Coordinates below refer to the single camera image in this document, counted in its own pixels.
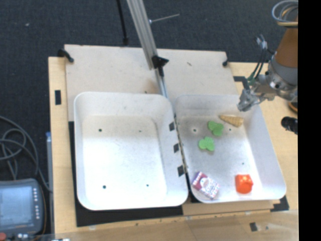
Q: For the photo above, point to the pale wooden board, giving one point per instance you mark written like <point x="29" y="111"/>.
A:
<point x="113" y="69"/>

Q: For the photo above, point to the thin black and white rod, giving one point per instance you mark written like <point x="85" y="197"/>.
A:
<point x="181" y="147"/>

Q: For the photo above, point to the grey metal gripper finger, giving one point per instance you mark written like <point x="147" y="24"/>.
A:
<point x="254" y="101"/>
<point x="243" y="102"/>

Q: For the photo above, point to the orange carton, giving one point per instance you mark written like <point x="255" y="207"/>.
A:
<point x="243" y="184"/>

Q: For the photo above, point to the tan waffle cone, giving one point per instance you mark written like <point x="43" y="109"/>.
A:
<point x="233" y="120"/>

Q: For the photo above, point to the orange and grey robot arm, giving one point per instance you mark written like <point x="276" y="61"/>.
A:
<point x="288" y="51"/>

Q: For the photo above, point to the white plastic tray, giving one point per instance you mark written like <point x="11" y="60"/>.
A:
<point x="225" y="159"/>
<point x="125" y="159"/>

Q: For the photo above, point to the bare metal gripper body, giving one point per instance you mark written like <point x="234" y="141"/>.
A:
<point x="276" y="87"/>

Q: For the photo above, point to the pink and white carton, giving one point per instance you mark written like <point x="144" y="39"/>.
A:
<point x="205" y="185"/>

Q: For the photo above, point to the green toy broccoli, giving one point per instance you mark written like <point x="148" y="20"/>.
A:
<point x="216" y="128"/>
<point x="206" y="144"/>

